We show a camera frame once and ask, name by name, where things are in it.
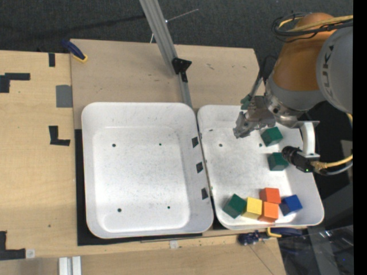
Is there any blue cube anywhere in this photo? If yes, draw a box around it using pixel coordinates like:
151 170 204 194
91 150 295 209
279 194 303 217

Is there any white plastic tray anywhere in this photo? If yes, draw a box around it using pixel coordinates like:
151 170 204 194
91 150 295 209
197 104 325 231
81 101 214 239

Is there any orange cube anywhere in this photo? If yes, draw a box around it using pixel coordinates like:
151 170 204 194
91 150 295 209
259 187 282 205
257 201 280 223

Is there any green cube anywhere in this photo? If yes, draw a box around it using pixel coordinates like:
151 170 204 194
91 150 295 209
267 152 290 172
260 126 284 147
222 193 248 219

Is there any black cylinder on white bracket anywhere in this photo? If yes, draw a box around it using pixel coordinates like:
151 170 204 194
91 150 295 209
281 120 321 174

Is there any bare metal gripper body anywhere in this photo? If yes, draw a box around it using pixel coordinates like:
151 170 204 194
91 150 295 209
244 95 307 131

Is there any yellow cube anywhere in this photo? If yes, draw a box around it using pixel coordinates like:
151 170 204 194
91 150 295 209
241 197 263 220

